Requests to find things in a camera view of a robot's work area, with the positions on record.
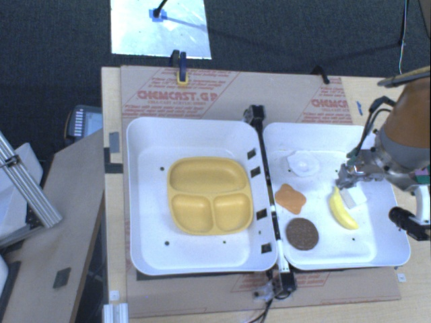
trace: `electronic device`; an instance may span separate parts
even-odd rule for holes
[[[95,106],[77,105],[67,119],[65,139],[76,142],[103,127],[102,109]]]

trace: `chocolate cookie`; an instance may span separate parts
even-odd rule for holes
[[[304,218],[292,219],[286,228],[286,235],[289,243],[298,250],[311,250],[319,241],[316,226]]]

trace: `banana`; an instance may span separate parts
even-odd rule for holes
[[[338,187],[334,188],[334,192],[329,198],[329,206],[336,220],[346,229],[358,229],[358,223],[345,210],[343,199],[339,193]]]

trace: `white block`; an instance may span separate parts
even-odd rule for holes
[[[366,202],[366,196],[359,185],[348,189],[341,189],[339,193],[343,198],[344,204],[349,209],[355,208]]]

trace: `yellow plate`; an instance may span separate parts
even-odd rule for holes
[[[176,161],[168,173],[168,199],[175,224],[189,234],[233,234],[253,220],[248,176],[239,163],[228,158]]]

